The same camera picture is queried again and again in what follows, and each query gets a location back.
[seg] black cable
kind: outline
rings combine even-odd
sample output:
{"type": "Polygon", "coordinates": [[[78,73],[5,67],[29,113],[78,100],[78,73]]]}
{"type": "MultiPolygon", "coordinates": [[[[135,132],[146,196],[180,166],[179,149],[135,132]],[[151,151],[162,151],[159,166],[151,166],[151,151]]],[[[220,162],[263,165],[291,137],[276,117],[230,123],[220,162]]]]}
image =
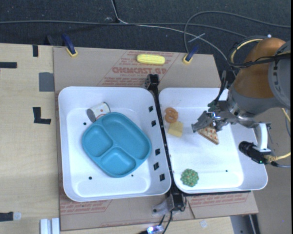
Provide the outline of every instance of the black cable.
{"type": "Polygon", "coordinates": [[[221,85],[220,85],[219,93],[218,93],[216,99],[213,100],[214,103],[217,103],[219,101],[219,98],[220,98],[221,94],[223,93],[223,91],[226,89],[227,85],[228,85],[227,71],[224,70],[223,73],[222,73],[221,85]]]}
{"type": "MultiPolygon", "coordinates": [[[[64,24],[83,24],[83,25],[96,25],[96,26],[184,26],[185,24],[183,22],[155,22],[155,23],[105,23],[105,22],[87,22],[87,21],[65,21],[65,20],[17,20],[17,21],[0,21],[1,24],[21,24],[21,23],[64,23],[64,24]]],[[[205,24],[197,24],[197,23],[190,23],[191,26],[197,26],[197,27],[205,27],[205,28],[211,28],[215,30],[224,31],[227,33],[231,33],[240,37],[245,37],[245,35],[242,35],[240,33],[223,29],[220,27],[205,25],[205,24]]]]}
{"type": "Polygon", "coordinates": [[[163,223],[165,216],[166,216],[166,214],[164,214],[164,216],[162,217],[162,219],[158,225],[161,225],[163,223]]]}
{"type": "Polygon", "coordinates": [[[272,166],[279,167],[279,168],[291,168],[291,165],[280,165],[279,163],[272,161],[270,163],[272,166]]]}
{"type": "Polygon", "coordinates": [[[189,23],[190,23],[190,21],[194,17],[197,17],[197,16],[202,15],[202,14],[207,14],[207,13],[208,14],[222,14],[222,15],[229,15],[229,16],[239,17],[239,18],[242,18],[242,19],[246,19],[246,20],[250,20],[250,21],[254,21],[254,22],[257,22],[257,23],[266,24],[266,25],[270,25],[270,26],[274,26],[274,27],[289,28],[289,29],[291,28],[290,26],[287,26],[287,25],[278,25],[278,24],[274,24],[274,23],[264,22],[264,21],[260,21],[260,20],[248,18],[248,17],[245,17],[245,16],[241,16],[241,15],[238,15],[238,14],[230,13],[230,12],[224,12],[224,11],[202,11],[202,12],[198,12],[198,13],[192,15],[188,19],[188,21],[186,22],[186,24],[185,24],[185,28],[184,28],[184,44],[185,44],[185,49],[186,49],[187,53],[189,53],[188,46],[187,46],[187,41],[186,41],[187,27],[188,27],[188,25],[190,25],[189,23]]]}
{"type": "Polygon", "coordinates": [[[234,68],[247,68],[252,65],[273,62],[273,61],[277,61],[277,60],[281,60],[281,59],[288,59],[290,57],[291,57],[291,54],[287,53],[287,54],[281,54],[281,55],[275,55],[275,56],[260,57],[255,61],[248,61],[248,62],[243,62],[243,63],[234,63],[234,62],[231,62],[230,60],[228,60],[228,63],[231,67],[234,67],[234,68]]]}
{"type": "Polygon", "coordinates": [[[188,203],[188,200],[187,200],[187,197],[185,197],[185,205],[182,209],[180,209],[181,212],[184,212],[186,210],[187,203],[188,203]]]}
{"type": "MultiPolygon", "coordinates": [[[[121,23],[124,23],[124,24],[128,24],[127,22],[121,20],[119,17],[118,17],[118,13],[117,13],[117,9],[116,9],[116,5],[115,5],[115,0],[111,0],[112,2],[112,6],[114,8],[114,13],[115,13],[115,16],[118,20],[118,22],[121,22],[121,23]]],[[[191,16],[187,23],[185,24],[185,30],[183,31],[184,33],[184,45],[185,45],[185,48],[186,48],[186,52],[189,53],[188,51],[188,47],[187,47],[187,42],[186,42],[186,34],[189,34],[189,35],[193,35],[193,34],[190,34],[190,33],[187,33],[186,31],[186,28],[188,25],[190,25],[190,21],[192,20],[192,18],[194,18],[195,16],[198,16],[198,15],[201,15],[201,14],[205,14],[205,13],[218,13],[218,14],[224,14],[224,15],[231,15],[231,16],[236,16],[236,17],[240,17],[240,18],[244,18],[244,19],[248,19],[248,20],[252,20],[252,21],[255,21],[255,22],[260,22],[260,23],[263,23],[263,24],[268,24],[268,25],[273,25],[273,26],[282,26],[282,25],[277,25],[277,24],[273,24],[273,23],[267,23],[267,22],[263,22],[263,21],[259,21],[259,20],[256,20],[256,19],[251,19],[251,18],[247,18],[247,17],[244,17],[244,16],[240,16],[240,15],[237,15],[237,14],[233,14],[233,13],[230,13],[230,12],[223,12],[223,11],[204,11],[204,12],[199,12],[199,13],[196,13],[194,14],[193,16],[191,16]]],[[[165,28],[165,27],[160,27],[160,26],[150,26],[150,25],[142,25],[142,24],[138,24],[137,26],[144,26],[144,27],[157,27],[157,28],[163,28],[163,29],[168,29],[168,28],[165,28]]],[[[233,31],[229,31],[229,30],[225,30],[225,29],[221,29],[222,31],[225,31],[225,32],[230,32],[230,33],[234,33],[234,34],[237,34],[237,35],[241,35],[239,33],[236,33],[236,32],[233,32],[233,31]]],[[[198,37],[195,37],[194,39],[196,38],[199,38],[200,40],[208,43],[210,46],[214,47],[219,53],[221,53],[223,55],[223,57],[225,58],[225,60],[227,60],[226,56],[222,53],[222,51],[220,49],[218,49],[216,46],[214,46],[212,43],[210,43],[209,41],[203,39],[203,38],[200,38],[200,36],[198,37]]]]}
{"type": "Polygon", "coordinates": [[[251,37],[247,37],[244,38],[241,42],[239,43],[235,43],[234,46],[229,50],[229,54],[228,54],[228,58],[227,58],[227,63],[229,64],[230,67],[232,68],[237,68],[237,67],[245,67],[246,64],[243,63],[243,65],[236,64],[234,62],[234,57],[237,53],[238,50],[240,50],[242,47],[250,44],[250,43],[258,43],[264,39],[267,39],[267,36],[251,36],[251,37]]]}
{"type": "Polygon", "coordinates": [[[166,230],[167,230],[167,228],[168,228],[168,226],[169,226],[171,220],[172,220],[172,211],[170,211],[170,217],[169,217],[169,220],[168,220],[167,225],[166,225],[164,231],[162,232],[162,234],[164,234],[164,233],[166,232],[166,230]]]}

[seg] cardboard sheet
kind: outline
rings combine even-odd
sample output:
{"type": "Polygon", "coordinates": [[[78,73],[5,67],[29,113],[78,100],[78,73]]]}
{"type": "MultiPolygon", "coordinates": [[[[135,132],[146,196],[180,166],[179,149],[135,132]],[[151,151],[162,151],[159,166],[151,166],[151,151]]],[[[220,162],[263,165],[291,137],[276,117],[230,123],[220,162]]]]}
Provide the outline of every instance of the cardboard sheet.
{"type": "MultiPolygon", "coordinates": [[[[219,87],[220,79],[214,58],[212,55],[194,55],[193,61],[186,65],[182,62],[184,53],[89,48],[77,50],[78,55],[72,58],[64,47],[53,49],[61,230],[158,223],[162,216],[152,216],[151,207],[164,201],[165,195],[86,203],[74,202],[65,195],[62,185],[58,94],[68,86],[141,87],[148,74],[159,75],[159,90],[167,87],[219,87]],[[162,55],[166,62],[162,66],[138,63],[136,56],[142,53],[162,55]]],[[[187,198],[186,210],[175,214],[173,220],[258,212],[252,192],[187,198]]]]}

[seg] cable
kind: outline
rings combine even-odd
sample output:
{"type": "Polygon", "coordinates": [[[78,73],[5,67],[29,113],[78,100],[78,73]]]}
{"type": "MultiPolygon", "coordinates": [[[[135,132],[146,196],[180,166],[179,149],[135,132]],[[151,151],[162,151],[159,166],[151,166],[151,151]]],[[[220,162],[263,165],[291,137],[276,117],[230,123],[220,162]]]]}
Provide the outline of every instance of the cable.
{"type": "Polygon", "coordinates": [[[166,216],[166,214],[164,214],[164,216],[162,217],[162,219],[158,225],[161,225],[163,223],[165,216],[166,216]]]}
{"type": "Polygon", "coordinates": [[[289,121],[288,121],[287,117],[285,118],[285,126],[287,128],[288,135],[291,137],[291,131],[290,131],[289,121]]]}
{"type": "Polygon", "coordinates": [[[116,6],[115,6],[115,2],[114,2],[114,0],[111,0],[111,2],[112,2],[112,6],[113,6],[113,10],[114,10],[114,13],[115,13],[116,19],[117,19],[118,21],[120,21],[121,23],[125,23],[125,24],[127,24],[126,22],[124,22],[123,20],[121,20],[121,19],[118,17],[118,13],[117,13],[117,10],[116,10],[116,6]]]}
{"type": "MultiPolygon", "coordinates": [[[[192,16],[188,19],[188,21],[187,21],[186,24],[185,24],[184,32],[187,31],[187,27],[188,27],[190,21],[191,21],[194,17],[197,17],[197,16],[202,15],[202,14],[222,14],[222,15],[230,15],[230,16],[239,17],[239,18],[242,18],[242,19],[246,19],[246,20],[250,20],[250,21],[254,21],[254,22],[257,22],[257,23],[266,24],[266,25],[270,25],[270,26],[274,26],[274,27],[291,28],[290,26],[287,26],[287,25],[278,25],[278,24],[274,24],[274,23],[264,22],[264,21],[260,21],[260,20],[256,20],[256,19],[248,18],[248,17],[245,17],[245,16],[241,16],[241,15],[238,15],[238,14],[230,13],[230,12],[224,12],[224,11],[202,11],[202,12],[198,12],[198,13],[192,15],[192,16]]],[[[189,53],[189,50],[188,50],[188,47],[187,47],[186,42],[187,42],[187,41],[186,41],[186,35],[184,34],[185,48],[186,48],[187,53],[189,53]]]]}
{"type": "Polygon", "coordinates": [[[291,165],[280,165],[275,161],[271,162],[271,165],[279,168],[291,168],[291,165]]]}
{"type": "Polygon", "coordinates": [[[287,158],[287,157],[289,157],[289,156],[291,156],[291,152],[288,152],[287,154],[282,155],[282,156],[264,155],[264,158],[265,158],[268,162],[273,162],[273,161],[277,161],[277,160],[281,160],[281,159],[287,158]]]}
{"type": "Polygon", "coordinates": [[[241,41],[240,43],[233,46],[232,49],[230,50],[229,57],[228,57],[228,64],[232,68],[247,68],[247,67],[250,67],[250,66],[256,65],[256,64],[269,63],[269,62],[273,62],[273,61],[276,62],[277,60],[280,60],[280,59],[291,58],[291,51],[285,51],[282,53],[277,53],[274,56],[259,57],[255,61],[248,61],[248,62],[243,62],[243,63],[235,63],[234,62],[235,54],[243,46],[245,46],[249,43],[252,43],[252,42],[259,42],[259,41],[265,40],[267,38],[268,37],[266,37],[266,36],[254,36],[254,37],[245,38],[243,41],[241,41]]]}
{"type": "Polygon", "coordinates": [[[288,120],[288,122],[291,123],[290,116],[287,114],[287,112],[285,111],[285,109],[284,108],[281,108],[281,110],[282,110],[284,116],[286,117],[286,119],[288,120]]]}
{"type": "Polygon", "coordinates": [[[188,204],[188,200],[187,200],[187,197],[185,197],[185,206],[182,209],[180,209],[181,212],[184,212],[186,210],[187,204],[188,204]]]}
{"type": "Polygon", "coordinates": [[[164,233],[166,232],[166,230],[167,230],[167,228],[168,228],[168,226],[169,226],[171,220],[172,220],[172,211],[170,211],[170,217],[169,217],[169,220],[168,220],[167,225],[166,225],[164,231],[162,232],[162,234],[164,234],[164,233]]]}
{"type": "MultiPolygon", "coordinates": [[[[101,22],[86,22],[86,21],[63,21],[63,20],[19,20],[19,21],[2,21],[0,22],[0,24],[19,24],[19,23],[67,23],[67,24],[83,24],[83,25],[96,25],[96,26],[140,26],[140,27],[150,27],[150,28],[159,28],[159,29],[167,29],[167,30],[172,30],[172,31],[176,31],[179,33],[184,33],[181,30],[177,30],[174,28],[168,28],[168,27],[163,27],[160,25],[185,25],[184,23],[175,23],[175,22],[169,22],[169,23],[127,23],[122,21],[121,19],[118,19],[119,21],[121,21],[122,23],[101,23],[101,22]]],[[[216,30],[221,30],[224,32],[228,32],[228,33],[232,33],[232,34],[236,34],[238,36],[244,37],[244,35],[230,31],[230,30],[226,30],[226,29],[222,29],[219,27],[213,27],[213,26],[209,26],[209,25],[203,25],[203,24],[191,24],[193,26],[198,26],[198,27],[206,27],[206,28],[212,28],[212,29],[216,29],[216,30]]],[[[196,36],[194,34],[191,33],[187,33],[187,35],[192,36],[194,38],[198,38],[202,41],[204,41],[205,43],[209,44],[210,46],[212,46],[213,48],[215,48],[226,60],[226,56],[223,54],[223,52],[217,48],[215,45],[213,45],[212,43],[210,43],[209,41],[196,36]]]]}
{"type": "Polygon", "coordinates": [[[228,85],[227,71],[224,70],[223,73],[222,73],[222,75],[221,75],[221,83],[220,83],[219,93],[218,93],[217,97],[211,103],[208,104],[208,107],[212,107],[212,106],[214,106],[218,102],[221,94],[226,89],[227,85],[228,85]]]}

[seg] wooden table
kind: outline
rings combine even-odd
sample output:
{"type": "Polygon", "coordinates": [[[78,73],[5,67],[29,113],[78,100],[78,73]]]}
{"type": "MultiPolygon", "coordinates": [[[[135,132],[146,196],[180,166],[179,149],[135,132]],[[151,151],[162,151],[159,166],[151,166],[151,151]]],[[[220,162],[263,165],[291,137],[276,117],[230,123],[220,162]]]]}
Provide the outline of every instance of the wooden table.
{"type": "MultiPolygon", "coordinates": [[[[58,167],[54,92],[39,91],[39,73],[53,73],[51,46],[0,43],[0,62],[17,62],[0,69],[0,213],[20,212],[21,220],[0,222],[0,234],[39,233],[40,219],[59,217],[58,167]],[[51,124],[34,124],[33,107],[51,124]]],[[[173,221],[167,233],[233,234],[230,217],[173,221]]],[[[108,227],[64,233],[128,233],[148,225],[108,227]]]]}

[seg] blue clamp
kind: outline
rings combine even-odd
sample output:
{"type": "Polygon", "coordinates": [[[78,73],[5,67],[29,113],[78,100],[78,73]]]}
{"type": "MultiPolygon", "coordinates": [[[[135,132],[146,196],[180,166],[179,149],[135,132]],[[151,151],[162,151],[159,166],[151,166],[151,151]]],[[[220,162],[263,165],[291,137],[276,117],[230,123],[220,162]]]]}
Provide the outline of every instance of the blue clamp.
{"type": "Polygon", "coordinates": [[[183,63],[185,64],[189,64],[192,59],[193,59],[193,55],[196,54],[196,52],[198,51],[199,49],[199,45],[195,45],[195,47],[190,51],[189,54],[185,55],[185,57],[183,58],[183,63]]]}
{"type": "Polygon", "coordinates": [[[71,39],[69,38],[69,36],[67,34],[62,34],[62,39],[66,45],[66,51],[68,52],[68,54],[71,57],[76,57],[78,55],[77,50],[75,49],[71,39]]]}

